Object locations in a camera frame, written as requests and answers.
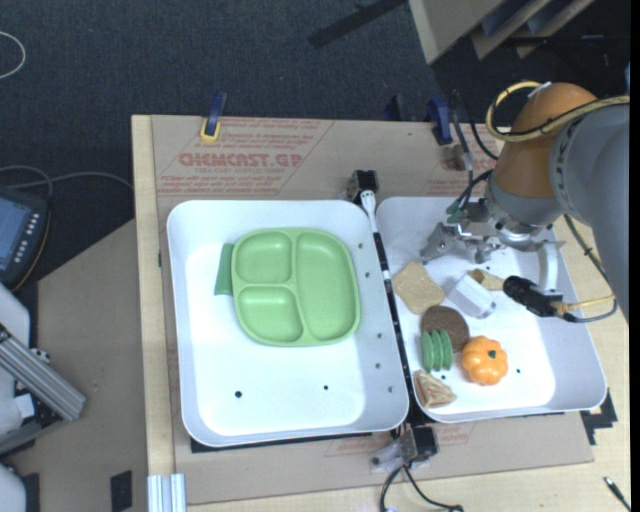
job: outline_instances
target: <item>orange pumpkin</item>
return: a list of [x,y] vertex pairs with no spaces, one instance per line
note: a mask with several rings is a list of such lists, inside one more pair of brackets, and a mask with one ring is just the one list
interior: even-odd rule
[[497,341],[475,336],[462,348],[462,367],[473,382],[497,384],[509,370],[507,353]]

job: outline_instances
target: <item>blue clamp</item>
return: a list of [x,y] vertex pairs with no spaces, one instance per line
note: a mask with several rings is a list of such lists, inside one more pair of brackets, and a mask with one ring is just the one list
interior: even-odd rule
[[224,111],[224,105],[227,102],[227,93],[223,91],[216,92],[211,104],[209,117],[202,122],[200,129],[200,138],[203,142],[211,144],[218,139],[220,134],[220,117]]
[[449,129],[449,108],[444,100],[438,97],[433,97],[429,100],[425,121],[436,123],[432,131],[438,144],[444,146],[453,142],[451,130]]

